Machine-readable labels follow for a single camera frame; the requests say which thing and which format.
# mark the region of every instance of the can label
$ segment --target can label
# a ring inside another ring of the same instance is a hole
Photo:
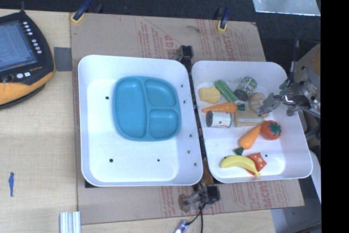
[[[248,101],[251,94],[257,87],[257,82],[251,77],[245,77],[242,79],[240,85],[234,91],[241,101]]]
[[[208,111],[206,114],[207,127],[229,128],[231,125],[231,114],[228,112]]]

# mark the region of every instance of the cardboard sheet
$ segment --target cardboard sheet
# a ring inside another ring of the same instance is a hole
[[[77,66],[86,55],[172,59],[181,45],[191,45],[193,63],[265,61],[257,27],[251,22],[228,22],[225,33],[214,20],[85,14],[70,24],[73,59],[77,193],[81,224],[194,215],[179,208],[180,195],[192,187],[88,187],[81,173]],[[218,184],[221,200],[204,214],[303,206],[298,180]]]

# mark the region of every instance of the gray tape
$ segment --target gray tape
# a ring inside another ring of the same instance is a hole
[[[54,47],[56,71],[71,71],[71,48]]]

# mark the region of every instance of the carrot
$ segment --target carrot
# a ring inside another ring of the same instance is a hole
[[[207,113],[208,111],[235,113],[237,109],[238,109],[238,106],[235,103],[226,102],[226,103],[216,104],[216,105],[204,108],[201,111],[203,113]]]
[[[248,150],[255,143],[258,134],[260,133],[262,125],[259,124],[253,127],[250,131],[248,131],[241,139],[240,139],[240,148],[237,148],[235,152],[238,155],[242,155],[244,150]]]

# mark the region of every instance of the screen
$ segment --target screen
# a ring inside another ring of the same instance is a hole
[[[37,62],[19,21],[0,24],[0,71]]]

